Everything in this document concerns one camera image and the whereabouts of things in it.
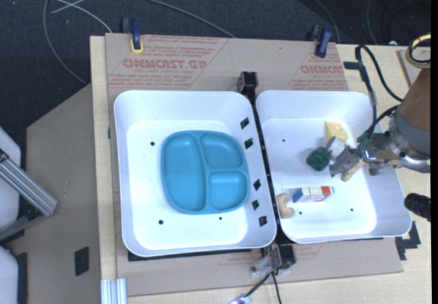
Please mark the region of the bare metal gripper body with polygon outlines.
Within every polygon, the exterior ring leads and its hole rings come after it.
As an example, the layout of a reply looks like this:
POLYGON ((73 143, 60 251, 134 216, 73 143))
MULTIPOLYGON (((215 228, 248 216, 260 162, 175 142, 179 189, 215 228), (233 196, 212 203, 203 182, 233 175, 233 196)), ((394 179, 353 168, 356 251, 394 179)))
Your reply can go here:
POLYGON ((422 141, 408 140, 399 131, 368 134, 359 138, 361 159, 369 165, 371 175, 383 167, 406 168, 418 173, 430 173, 430 153, 422 141))

